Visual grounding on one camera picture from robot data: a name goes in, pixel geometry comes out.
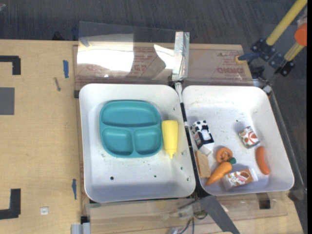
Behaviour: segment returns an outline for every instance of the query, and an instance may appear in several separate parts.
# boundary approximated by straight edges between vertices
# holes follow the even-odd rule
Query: orange circle
[[[308,44],[308,24],[302,24],[294,34],[296,41],[303,46],[307,46]]]
[[[219,163],[223,163],[225,161],[228,161],[230,158],[233,157],[233,153],[229,148],[222,147],[220,148],[215,155],[216,160]]]

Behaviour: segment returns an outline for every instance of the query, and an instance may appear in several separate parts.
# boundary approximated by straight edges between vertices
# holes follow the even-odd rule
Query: toy bread slice
[[[200,151],[196,151],[195,158],[198,167],[199,177],[209,178],[211,176],[211,170],[207,156],[202,154]]]

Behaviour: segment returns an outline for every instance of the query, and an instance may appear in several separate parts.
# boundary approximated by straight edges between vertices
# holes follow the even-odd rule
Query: yellow rod
[[[284,16],[282,21],[273,30],[270,36],[267,38],[266,43],[269,46],[273,46],[280,36],[284,33],[287,27],[295,19],[295,17],[300,13],[300,11],[306,6],[308,0],[297,0],[294,5],[290,8],[287,14]]]
[[[300,45],[298,42],[296,42],[290,50],[285,54],[284,58],[287,61],[292,61],[299,53],[301,50],[303,50],[305,46]]]

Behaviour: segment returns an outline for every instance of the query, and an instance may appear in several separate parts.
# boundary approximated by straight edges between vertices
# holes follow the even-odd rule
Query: yellow bottle
[[[177,152],[178,123],[176,120],[164,120],[161,128],[165,151],[172,159]]]

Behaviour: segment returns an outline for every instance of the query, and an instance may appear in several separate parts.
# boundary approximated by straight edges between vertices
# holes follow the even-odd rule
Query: gray square
[[[0,88],[0,115],[14,115],[15,88]]]

